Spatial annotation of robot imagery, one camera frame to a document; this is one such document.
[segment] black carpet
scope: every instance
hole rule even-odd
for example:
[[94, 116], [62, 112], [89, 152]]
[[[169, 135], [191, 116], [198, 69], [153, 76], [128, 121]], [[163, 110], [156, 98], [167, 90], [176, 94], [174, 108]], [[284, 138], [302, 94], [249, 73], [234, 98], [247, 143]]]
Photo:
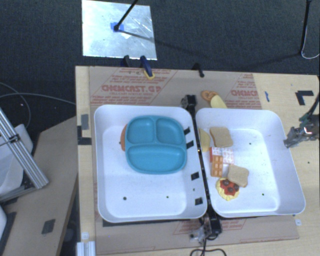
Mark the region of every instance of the black carpet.
[[[109, 2], [131, 4], [131, 0]], [[140, 0], [149, 5], [157, 61], [152, 68], [319, 75], [319, 57], [299, 55], [305, 0]], [[320, 0], [310, 4], [305, 55], [319, 53]], [[75, 102], [75, 66], [119, 66], [82, 56], [81, 0], [0, 1], [0, 82], [23, 93]], [[0, 84], [0, 107], [13, 125], [28, 122], [26, 104]], [[74, 105], [25, 96], [28, 132], [38, 134], [76, 114]]]

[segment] wire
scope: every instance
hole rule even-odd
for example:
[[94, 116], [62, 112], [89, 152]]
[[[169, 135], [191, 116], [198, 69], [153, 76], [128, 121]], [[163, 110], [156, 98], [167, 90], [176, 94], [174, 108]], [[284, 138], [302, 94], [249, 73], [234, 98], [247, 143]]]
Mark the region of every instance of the wire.
[[39, 93], [29, 93], [29, 92], [8, 93], [8, 94], [0, 96], [0, 99], [2, 99], [4, 97], [16, 96], [16, 95], [18, 95], [18, 96], [21, 96], [21, 95], [38, 96], [38, 97], [44, 97], [44, 98], [48, 98], [48, 99], [52, 99], [52, 100], [56, 100], [56, 101], [60, 101], [60, 102], [64, 102], [64, 103], [68, 103], [68, 104], [71, 104], [71, 105], [76, 105], [74, 102], [65, 100], [63, 98], [57, 98], [57, 97], [52, 97], [52, 96], [49, 96], [49, 95], [44, 95], [44, 94], [39, 94]]
[[[9, 85], [7, 85], [7, 84], [5, 84], [3, 82], [0, 82], [0, 85], [4, 86], [6, 88], [9, 88], [13, 92], [19, 94], [19, 92], [16, 89], [12, 88], [11, 86], [9, 86]], [[26, 105], [26, 108], [27, 108], [27, 111], [28, 111], [28, 121], [27, 121], [26, 126], [25, 126], [25, 128], [27, 129], [29, 127], [29, 125], [30, 125], [30, 122], [31, 122], [31, 110], [30, 110], [30, 106], [29, 106], [28, 102], [26, 101], [25, 97], [23, 97], [22, 95], [20, 95], [20, 97], [24, 101], [24, 103]]]
[[315, 59], [315, 58], [318, 58], [320, 53], [318, 53], [316, 56], [313, 56], [313, 57], [306, 57], [305, 54], [304, 54], [304, 49], [305, 49], [305, 45], [306, 45], [306, 39], [307, 39], [307, 32], [308, 32], [308, 27], [306, 26], [305, 27], [305, 36], [304, 36], [304, 39], [303, 39], [303, 46], [302, 46], [302, 50], [301, 50], [301, 56], [303, 58], [305, 58], [306, 60], [312, 60], [312, 59]]
[[190, 252], [190, 256], [193, 256], [193, 254], [195, 252], [201, 252], [200, 256], [205, 256], [205, 253], [212, 253], [212, 252], [216, 252], [216, 251], [220, 251], [220, 252], [223, 253], [224, 256], [227, 256], [226, 252], [224, 250], [220, 249], [220, 248], [207, 250], [206, 246], [207, 246], [207, 239], [204, 240], [203, 249], [194, 249], [194, 250], [192, 250]]

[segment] black metal bar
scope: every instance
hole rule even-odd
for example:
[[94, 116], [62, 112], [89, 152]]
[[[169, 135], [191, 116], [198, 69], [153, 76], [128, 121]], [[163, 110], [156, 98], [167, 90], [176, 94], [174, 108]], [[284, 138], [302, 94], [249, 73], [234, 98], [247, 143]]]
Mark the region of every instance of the black metal bar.
[[303, 21], [303, 31], [302, 31], [302, 38], [301, 38], [301, 46], [300, 46], [300, 54], [304, 50], [304, 45], [306, 41], [306, 34], [307, 34], [307, 25], [308, 25], [308, 17], [309, 17], [309, 9], [312, 0], [306, 0], [305, 6], [305, 14], [304, 14], [304, 21]]
[[120, 21], [118, 22], [117, 25], [115, 25], [113, 27], [113, 30], [114, 31], [118, 31], [119, 30], [119, 27], [121, 25], [121, 23], [125, 20], [125, 18], [128, 16], [128, 14], [130, 13], [130, 11], [132, 10], [133, 7], [135, 7], [136, 3], [138, 2], [139, 0], [134, 0], [134, 2], [131, 4], [131, 6], [129, 7], [129, 9], [126, 11], [126, 13], [123, 15], [123, 17], [120, 19]]

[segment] wooden edge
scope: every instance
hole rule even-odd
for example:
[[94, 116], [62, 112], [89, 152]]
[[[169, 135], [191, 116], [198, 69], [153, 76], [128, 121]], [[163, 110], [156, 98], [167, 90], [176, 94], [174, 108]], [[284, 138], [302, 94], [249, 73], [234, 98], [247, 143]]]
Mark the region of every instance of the wooden edge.
[[[86, 124], [87, 127], [85, 129], [81, 128], [81, 136], [84, 138], [91, 138], [89, 67], [76, 66], [75, 81], [77, 127], [82, 127], [82, 116], [86, 116], [88, 123]], [[96, 228], [92, 145], [78, 144], [77, 148], [81, 241], [95, 241]], [[83, 237], [83, 233], [88, 233], [88, 236]]]

